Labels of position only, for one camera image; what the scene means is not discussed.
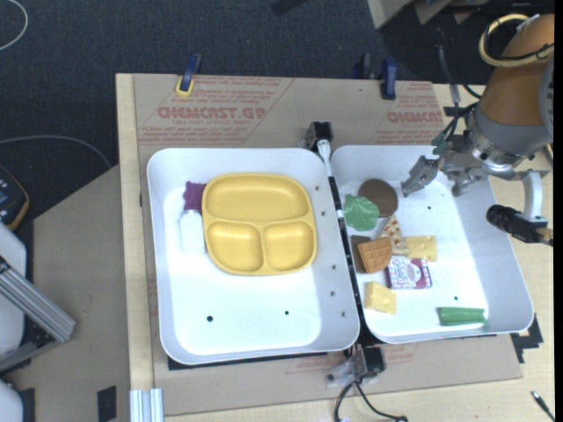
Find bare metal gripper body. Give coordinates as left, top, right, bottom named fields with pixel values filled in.
left=437, top=132, right=527, bottom=185

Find brown round biscuit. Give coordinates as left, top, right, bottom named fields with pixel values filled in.
left=357, top=178, right=399, bottom=218

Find pizza slice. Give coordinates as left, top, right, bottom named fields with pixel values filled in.
left=378, top=215, right=411, bottom=257

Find white plastic tray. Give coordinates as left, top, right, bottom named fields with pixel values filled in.
left=329, top=144, right=536, bottom=345
left=146, top=147, right=362, bottom=366

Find green lettuce leaf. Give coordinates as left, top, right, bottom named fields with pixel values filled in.
left=342, top=194, right=381, bottom=232

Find yellow cheese wedge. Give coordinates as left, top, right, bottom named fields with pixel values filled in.
left=403, top=234, right=439, bottom=263
left=363, top=280, right=398, bottom=317

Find thin black and white rod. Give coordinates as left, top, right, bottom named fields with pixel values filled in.
left=317, top=140, right=367, bottom=347

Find brown waffle piece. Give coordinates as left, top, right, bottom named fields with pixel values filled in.
left=356, top=236, right=393, bottom=275

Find pink and white packet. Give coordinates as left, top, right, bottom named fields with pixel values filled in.
left=384, top=256, right=433, bottom=291

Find dark brown flat piece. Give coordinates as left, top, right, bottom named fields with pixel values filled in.
left=350, top=234, right=373, bottom=274

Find green bean pod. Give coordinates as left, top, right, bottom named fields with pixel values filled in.
left=436, top=306, right=488, bottom=327

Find yellow divided plate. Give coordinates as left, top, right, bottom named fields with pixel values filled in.
left=201, top=172, right=318, bottom=277

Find brown cardboard board red print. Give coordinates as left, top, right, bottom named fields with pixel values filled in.
left=131, top=73, right=524, bottom=416

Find purple grapes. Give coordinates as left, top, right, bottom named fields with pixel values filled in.
left=182, top=180, right=208, bottom=213

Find small white bottle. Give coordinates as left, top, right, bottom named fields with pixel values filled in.
left=179, top=208, right=207, bottom=255

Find black cylinder on white bracket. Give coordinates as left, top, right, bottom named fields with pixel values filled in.
left=486, top=168, right=553, bottom=246

